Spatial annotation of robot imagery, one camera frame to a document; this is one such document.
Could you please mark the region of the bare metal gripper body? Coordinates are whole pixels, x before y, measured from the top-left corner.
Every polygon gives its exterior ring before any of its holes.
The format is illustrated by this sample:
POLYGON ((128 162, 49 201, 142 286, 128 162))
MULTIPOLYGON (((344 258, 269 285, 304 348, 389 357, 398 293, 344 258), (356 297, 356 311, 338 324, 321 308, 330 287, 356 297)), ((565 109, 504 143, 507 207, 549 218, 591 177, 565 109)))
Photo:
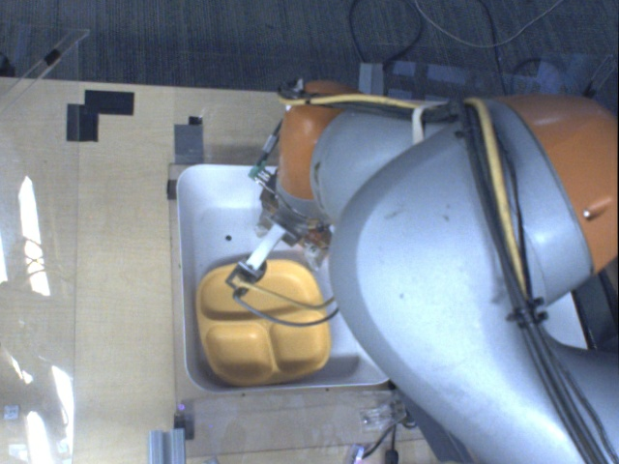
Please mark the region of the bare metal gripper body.
POLYGON ((279 181, 259 181, 261 213, 258 224, 270 230, 275 224, 285 230, 283 241, 309 253, 326 254, 332 232, 327 217, 313 199, 288 193, 279 181))

